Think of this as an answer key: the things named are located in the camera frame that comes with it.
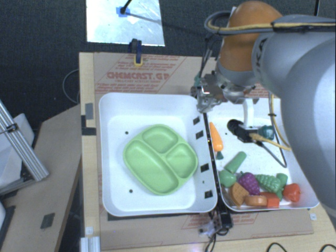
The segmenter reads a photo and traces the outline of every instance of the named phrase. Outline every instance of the yellow cable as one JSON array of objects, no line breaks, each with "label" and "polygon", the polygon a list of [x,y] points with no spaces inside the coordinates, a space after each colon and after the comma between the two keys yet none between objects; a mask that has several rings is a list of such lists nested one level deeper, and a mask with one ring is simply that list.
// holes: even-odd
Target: yellow cable
[{"label": "yellow cable", "polygon": [[286,140],[283,138],[282,134],[280,133],[280,130],[279,130],[279,127],[278,127],[278,124],[275,120],[275,115],[274,115],[274,94],[271,94],[271,118],[272,118],[272,121],[273,121],[273,124],[274,124],[274,127],[280,137],[280,139],[282,140],[282,142],[287,146],[287,147],[290,147],[289,144],[286,142]]},{"label": "yellow cable", "polygon": [[301,26],[325,26],[332,27],[336,23],[269,23],[269,24],[251,24],[251,25],[242,25],[236,27],[219,27],[211,24],[212,19],[208,21],[207,26],[210,29],[215,29],[219,31],[242,31],[248,29],[260,29],[260,28],[294,28]]},{"label": "yellow cable", "polygon": [[272,145],[277,146],[278,148],[284,149],[284,150],[288,150],[291,151],[291,148],[284,146],[284,145],[280,145],[277,142],[271,141],[265,137],[262,137],[261,135],[257,134],[257,133],[250,133],[249,136],[253,139],[253,140],[257,140],[257,141],[263,141],[263,142],[267,142],[270,143]]}]

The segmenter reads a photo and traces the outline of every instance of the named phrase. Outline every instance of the white tray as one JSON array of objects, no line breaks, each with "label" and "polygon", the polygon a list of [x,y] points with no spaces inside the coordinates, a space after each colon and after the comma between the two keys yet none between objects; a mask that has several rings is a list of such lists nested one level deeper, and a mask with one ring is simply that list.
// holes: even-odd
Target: white tray
[{"label": "white tray", "polygon": [[[196,104],[196,99],[184,95],[109,93],[100,99],[102,200],[110,214],[203,213],[216,206],[217,193],[205,124]],[[195,174],[171,195],[158,196],[146,189],[132,175],[122,157],[125,145],[154,124],[171,127],[198,157]],[[203,132],[203,136],[196,139],[199,132]]]},{"label": "white tray", "polygon": [[[281,120],[281,112],[280,112],[280,100],[275,99],[275,114],[276,121],[279,125],[280,132],[284,137],[286,137],[284,132],[284,127],[282,125]],[[268,99],[261,98],[254,105],[254,126],[263,126],[263,125],[271,125],[269,118],[269,108],[268,108]],[[227,128],[227,123],[231,119],[237,119],[240,121],[244,121],[244,111],[243,105],[232,104],[230,102],[222,103],[219,106],[216,106],[213,111],[208,114],[208,121],[213,122],[217,131],[219,132],[220,137],[223,140],[223,156],[224,159],[216,160],[217,170],[221,171],[224,166],[239,152],[244,151],[247,154],[245,161],[242,163],[240,168],[238,169],[238,173],[240,171],[243,172],[251,172],[253,174],[268,174],[268,175],[276,175],[277,173],[284,173],[288,175],[288,182],[290,183],[298,183],[301,188],[301,197],[300,201],[297,203],[287,202],[286,200],[282,200],[280,202],[279,208],[276,209],[295,209],[295,208],[313,208],[319,204],[319,201],[316,197],[315,192],[307,181],[305,175],[303,174],[302,169],[300,168],[297,160],[295,159],[293,153],[291,151],[283,151],[284,156],[287,161],[287,168],[283,168],[266,150],[253,143],[243,143],[238,140],[236,136],[234,136]],[[280,160],[282,161],[282,157],[280,151],[277,147],[264,143],[264,145],[270,149]],[[230,200],[230,196],[228,195],[228,189],[223,191],[222,197],[224,203],[233,211],[236,212],[247,212],[247,211],[264,211],[271,210],[269,208],[262,207],[251,207],[242,205],[241,207],[237,207],[232,204]]]}]

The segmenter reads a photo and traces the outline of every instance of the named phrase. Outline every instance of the silver reflective sheet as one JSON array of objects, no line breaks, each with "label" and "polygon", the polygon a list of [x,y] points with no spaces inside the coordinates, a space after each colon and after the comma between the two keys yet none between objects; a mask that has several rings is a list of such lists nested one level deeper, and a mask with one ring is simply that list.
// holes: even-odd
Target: silver reflective sheet
[{"label": "silver reflective sheet", "polygon": [[159,0],[132,0],[130,13],[121,17],[117,8],[126,2],[86,0],[87,41],[128,44],[135,38],[143,45],[164,46]]}]

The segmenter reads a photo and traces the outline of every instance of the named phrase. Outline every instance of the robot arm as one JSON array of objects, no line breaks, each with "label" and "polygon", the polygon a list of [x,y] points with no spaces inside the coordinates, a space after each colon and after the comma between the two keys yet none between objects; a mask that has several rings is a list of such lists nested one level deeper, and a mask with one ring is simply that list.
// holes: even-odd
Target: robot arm
[{"label": "robot arm", "polygon": [[262,31],[256,26],[238,34],[238,28],[226,29],[232,36],[223,40],[215,71],[199,82],[197,108],[207,112],[227,100],[243,103],[256,82],[278,96],[292,151],[336,228],[335,20],[282,17],[262,2],[243,3],[235,12],[228,27],[273,22],[272,27],[260,34],[253,33]]}]

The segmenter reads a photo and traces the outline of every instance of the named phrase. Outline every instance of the green divided plate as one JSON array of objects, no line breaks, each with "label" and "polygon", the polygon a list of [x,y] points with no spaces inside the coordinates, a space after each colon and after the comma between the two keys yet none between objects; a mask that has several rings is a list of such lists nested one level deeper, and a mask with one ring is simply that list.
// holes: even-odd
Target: green divided plate
[{"label": "green divided plate", "polygon": [[133,175],[158,195],[178,190],[198,165],[192,147],[173,129],[161,124],[134,137],[124,148],[123,158]]}]

